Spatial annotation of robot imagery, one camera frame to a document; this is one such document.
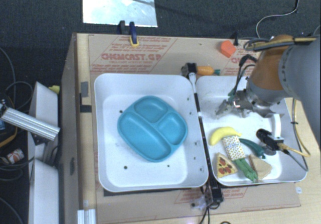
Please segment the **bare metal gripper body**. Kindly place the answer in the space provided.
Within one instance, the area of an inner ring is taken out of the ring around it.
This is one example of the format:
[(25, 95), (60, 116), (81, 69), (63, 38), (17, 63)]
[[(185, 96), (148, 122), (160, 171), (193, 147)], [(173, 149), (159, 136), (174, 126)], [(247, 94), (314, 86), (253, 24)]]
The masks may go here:
[(271, 107), (285, 98), (284, 90), (243, 89), (228, 93), (228, 103), (237, 111), (249, 109), (263, 118), (269, 118), (275, 112)]

